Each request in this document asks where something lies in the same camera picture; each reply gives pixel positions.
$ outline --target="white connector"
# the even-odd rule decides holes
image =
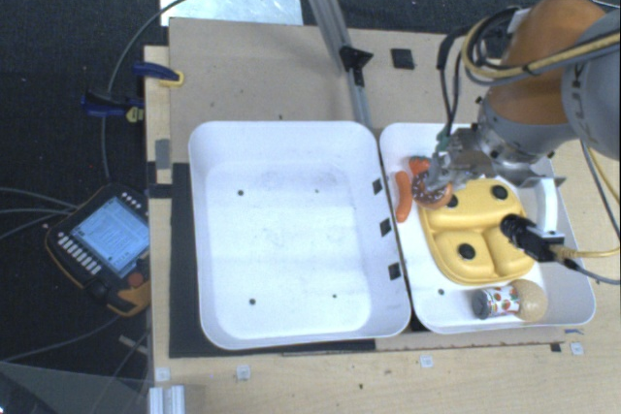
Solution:
[[[185,414],[185,391],[183,386],[154,387],[148,391],[149,414]]]

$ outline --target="white tray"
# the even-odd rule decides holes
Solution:
[[[211,342],[248,349],[383,337],[409,323],[369,130],[210,122],[192,133],[189,156],[200,317]]]
[[[429,156],[436,146],[436,135],[443,125],[396,123],[381,134],[379,144],[384,170],[389,178],[389,190],[393,206],[398,202],[398,189],[394,175],[399,170],[409,171],[408,160],[413,155]],[[552,175],[549,160],[535,165],[538,173]],[[544,219],[537,212],[533,189],[516,189],[507,183],[522,201],[531,219]],[[563,201],[558,195],[558,214],[555,215],[556,230],[565,235],[566,245],[575,247]],[[479,287],[468,287],[448,279],[438,269],[427,246],[417,213],[413,210],[404,223],[397,225],[399,240],[409,278],[414,311],[420,322],[429,330],[440,334],[501,330],[529,326],[581,325],[591,320],[595,313],[595,296],[586,276],[569,271],[560,264],[535,264],[524,277],[543,288],[548,298],[548,310],[541,321],[526,323],[514,316],[502,316],[480,320],[472,312],[470,299]]]

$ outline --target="orange object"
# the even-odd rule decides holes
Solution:
[[[453,196],[453,185],[448,183],[444,188],[429,191],[425,187],[425,178],[429,170],[429,159],[412,158],[409,160],[409,168],[414,175],[411,183],[411,195],[414,201],[421,207],[437,209],[446,206]]]
[[[399,188],[399,205],[395,210],[395,216],[397,217],[398,223],[403,223],[406,219],[408,219],[411,211],[413,200],[411,195],[411,183],[409,181],[408,173],[405,171],[398,171],[395,174],[395,181],[397,182],[397,187]]]

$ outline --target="black bracket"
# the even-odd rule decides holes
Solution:
[[[370,52],[350,46],[342,46],[339,55],[345,70],[353,70],[353,80],[356,86],[364,87],[365,79],[362,76],[362,68],[371,60],[373,55]]]

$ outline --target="black floor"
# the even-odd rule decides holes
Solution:
[[[537,0],[341,0],[351,27],[445,32],[507,5]],[[618,3],[618,0],[605,0]],[[103,90],[116,59],[158,0],[0,0],[0,186],[26,189],[79,204],[105,183],[100,122],[87,117],[80,97],[88,86]],[[311,14],[304,6],[304,16]],[[123,65],[116,90],[139,92],[129,63],[144,44],[161,44],[165,30],[152,27]],[[109,120],[113,178],[145,186],[141,125]],[[4,213],[45,202],[0,193],[0,237],[42,214]],[[94,330],[114,315],[95,305],[50,261],[46,229],[0,239],[0,359]],[[138,338],[146,316],[114,322],[83,342],[20,360],[21,364],[112,374],[127,353],[120,334]],[[139,355],[120,371],[140,378]]]

